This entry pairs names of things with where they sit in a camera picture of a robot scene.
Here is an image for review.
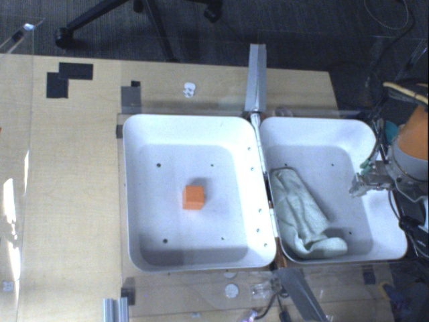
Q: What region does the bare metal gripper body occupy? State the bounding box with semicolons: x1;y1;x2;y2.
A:
361;160;404;192

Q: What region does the white plastic tray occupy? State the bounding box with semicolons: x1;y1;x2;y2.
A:
259;116;409;265
122;113;278;273

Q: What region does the pale green cloth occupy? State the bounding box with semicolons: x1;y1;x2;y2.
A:
269;168;349;260

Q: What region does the orange cube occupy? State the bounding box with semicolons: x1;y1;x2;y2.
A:
182;184;206;211

